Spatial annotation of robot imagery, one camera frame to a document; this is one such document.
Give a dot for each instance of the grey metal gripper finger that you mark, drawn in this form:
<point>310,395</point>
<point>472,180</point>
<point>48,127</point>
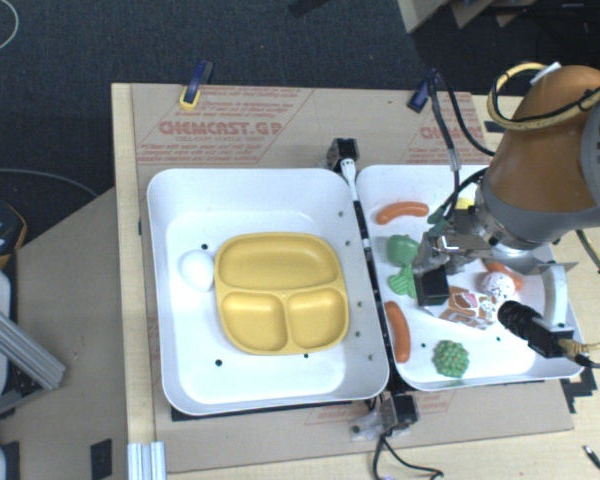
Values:
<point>455,265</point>
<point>423,255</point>

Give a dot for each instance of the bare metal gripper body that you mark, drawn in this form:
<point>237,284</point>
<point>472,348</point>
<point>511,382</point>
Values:
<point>467,240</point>

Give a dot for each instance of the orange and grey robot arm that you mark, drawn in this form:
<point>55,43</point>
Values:
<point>540,168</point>

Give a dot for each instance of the green toy pepper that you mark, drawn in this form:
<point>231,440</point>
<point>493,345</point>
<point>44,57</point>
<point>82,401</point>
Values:
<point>401,248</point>

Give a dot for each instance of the black cube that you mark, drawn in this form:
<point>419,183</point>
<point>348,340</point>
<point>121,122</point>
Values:
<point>431,288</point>

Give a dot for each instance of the green toy leaf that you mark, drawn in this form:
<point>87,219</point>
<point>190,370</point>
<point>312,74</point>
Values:
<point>402,283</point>

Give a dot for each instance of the yellow cube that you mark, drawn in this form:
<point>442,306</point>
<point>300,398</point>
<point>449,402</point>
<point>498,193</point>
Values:
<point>464,203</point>

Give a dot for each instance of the white and orange packet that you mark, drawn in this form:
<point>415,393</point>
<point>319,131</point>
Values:
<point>467,308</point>

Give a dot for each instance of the white speckled ball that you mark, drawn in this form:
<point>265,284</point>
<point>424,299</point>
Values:
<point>497,285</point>

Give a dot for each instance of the orange sausage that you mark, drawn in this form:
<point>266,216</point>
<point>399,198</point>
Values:
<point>399,330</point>
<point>402,211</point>

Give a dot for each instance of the orange carrot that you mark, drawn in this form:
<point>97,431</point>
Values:
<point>515,275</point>

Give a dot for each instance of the thin black and white rod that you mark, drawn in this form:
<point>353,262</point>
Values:
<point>365,238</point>

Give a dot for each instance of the green grapes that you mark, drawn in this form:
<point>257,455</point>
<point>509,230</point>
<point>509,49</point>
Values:
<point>451,359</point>

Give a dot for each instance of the white plastic tray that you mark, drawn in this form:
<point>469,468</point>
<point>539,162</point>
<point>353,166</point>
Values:
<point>260,383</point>
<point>485,358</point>

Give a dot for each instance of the yellow divided plate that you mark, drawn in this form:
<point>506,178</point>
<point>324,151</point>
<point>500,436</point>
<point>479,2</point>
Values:
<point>280,263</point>

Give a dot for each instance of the brown cardboard board red print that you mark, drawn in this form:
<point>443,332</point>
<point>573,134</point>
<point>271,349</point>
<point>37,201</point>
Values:
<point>280,118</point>

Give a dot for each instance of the white egg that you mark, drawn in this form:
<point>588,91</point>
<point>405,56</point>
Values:
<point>197,269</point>

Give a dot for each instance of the black cylinder on white bracket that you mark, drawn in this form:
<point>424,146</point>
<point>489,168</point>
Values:
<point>525,324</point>

